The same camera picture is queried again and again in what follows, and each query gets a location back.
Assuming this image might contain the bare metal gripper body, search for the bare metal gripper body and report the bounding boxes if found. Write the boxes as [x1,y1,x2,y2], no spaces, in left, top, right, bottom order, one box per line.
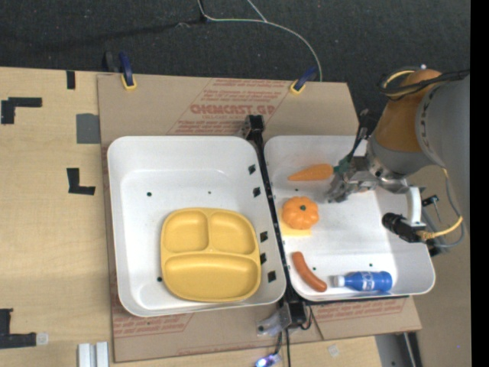
[337,156,410,197]

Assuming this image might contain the orange carrot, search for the orange carrot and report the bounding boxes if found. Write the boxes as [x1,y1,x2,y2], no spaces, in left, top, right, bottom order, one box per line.
[287,163,335,183]

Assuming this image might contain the orange pumpkin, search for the orange pumpkin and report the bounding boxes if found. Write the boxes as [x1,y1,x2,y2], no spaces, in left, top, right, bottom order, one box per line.
[281,196,320,231]

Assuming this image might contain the white plastic tray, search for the white plastic tray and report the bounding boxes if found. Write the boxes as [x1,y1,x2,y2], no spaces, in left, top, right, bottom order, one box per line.
[106,135,288,318]
[263,135,437,303]

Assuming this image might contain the orange-brown sausage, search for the orange-brown sausage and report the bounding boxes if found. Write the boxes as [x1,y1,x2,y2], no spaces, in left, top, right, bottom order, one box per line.
[291,251,329,294]

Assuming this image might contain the blue bottle with white cap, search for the blue bottle with white cap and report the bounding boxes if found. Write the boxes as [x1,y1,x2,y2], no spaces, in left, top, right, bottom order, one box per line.
[329,270,394,294]

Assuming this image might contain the yellow divided plate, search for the yellow divided plate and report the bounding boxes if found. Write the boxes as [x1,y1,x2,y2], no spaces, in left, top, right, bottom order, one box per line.
[160,206,263,304]

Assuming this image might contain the brown cardboard board, red print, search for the brown cardboard board, red print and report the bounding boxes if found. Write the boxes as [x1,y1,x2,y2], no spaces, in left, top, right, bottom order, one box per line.
[96,73,423,363]

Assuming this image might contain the black cylinder on white bracket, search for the black cylinder on white bracket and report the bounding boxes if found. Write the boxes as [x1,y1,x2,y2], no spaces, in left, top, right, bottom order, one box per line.
[381,185,429,244]

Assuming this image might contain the black block with thin wires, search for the black block with thin wires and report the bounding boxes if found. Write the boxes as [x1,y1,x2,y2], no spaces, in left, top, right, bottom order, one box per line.
[284,300,309,327]
[241,114,266,141]

